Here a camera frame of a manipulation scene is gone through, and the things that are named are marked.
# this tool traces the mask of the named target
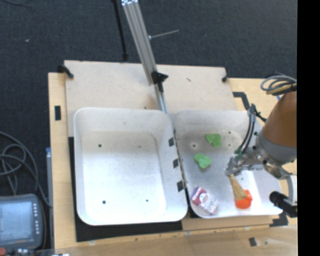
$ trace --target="metal pole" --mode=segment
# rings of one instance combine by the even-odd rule
[[[148,83],[155,85],[156,82],[152,78],[152,73],[158,72],[158,70],[139,2],[138,0],[121,1]],[[163,91],[160,91],[158,86],[155,86],[154,89],[160,110],[168,113]]]

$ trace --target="wooden handle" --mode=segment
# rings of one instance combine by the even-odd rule
[[[247,193],[245,190],[241,187],[239,182],[236,180],[235,175],[230,174],[229,175],[229,180],[231,182],[232,190],[233,190],[233,195],[235,200],[242,200],[247,197]]]

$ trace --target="display screen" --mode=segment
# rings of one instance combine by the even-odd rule
[[[0,204],[0,242],[33,242],[32,202],[5,202]]]

